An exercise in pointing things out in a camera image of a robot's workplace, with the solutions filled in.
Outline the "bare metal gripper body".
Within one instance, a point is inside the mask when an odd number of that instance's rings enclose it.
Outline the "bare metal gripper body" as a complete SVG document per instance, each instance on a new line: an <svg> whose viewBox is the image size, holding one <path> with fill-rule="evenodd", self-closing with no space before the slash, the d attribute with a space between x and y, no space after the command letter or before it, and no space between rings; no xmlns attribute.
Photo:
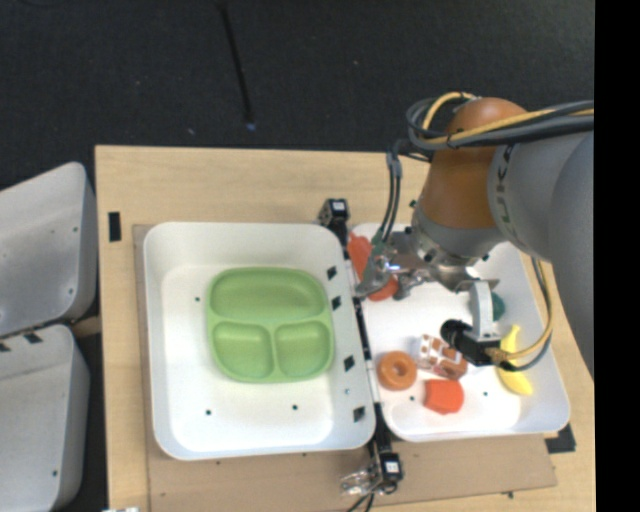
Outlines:
<svg viewBox="0 0 640 512"><path fill-rule="evenodd" d="M479 257L453 255L417 229L394 231L383 250L387 272L397 274L418 271L425 283L438 283L453 293L467 292L483 278L473 269Z"/></svg>

